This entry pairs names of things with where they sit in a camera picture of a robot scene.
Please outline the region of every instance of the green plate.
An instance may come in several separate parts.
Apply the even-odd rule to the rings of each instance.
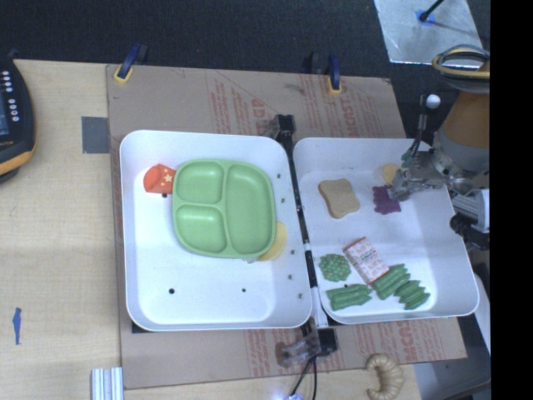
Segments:
[[[191,252],[220,258],[262,255],[276,235],[270,178],[244,162],[185,162],[174,177],[172,218],[177,238]]]

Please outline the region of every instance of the toy bread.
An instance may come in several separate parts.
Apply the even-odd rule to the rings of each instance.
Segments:
[[[361,207],[347,179],[322,181],[318,184],[318,191],[326,201],[327,211],[336,219],[356,212]]]

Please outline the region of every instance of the cardboard sheet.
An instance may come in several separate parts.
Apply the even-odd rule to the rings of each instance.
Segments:
[[[134,327],[125,303],[119,145],[138,129],[262,135],[276,114],[294,116],[295,140],[404,138],[390,83],[343,77],[343,92],[332,96],[326,78],[314,74],[135,66],[130,80],[119,84],[112,78],[116,69],[107,67],[107,93],[125,388],[300,373],[301,366],[285,368],[276,360],[280,345],[301,338],[299,329],[164,333]],[[319,364],[319,372],[363,368],[378,352],[399,363],[466,356],[455,318],[335,326],[335,331],[339,349]]]

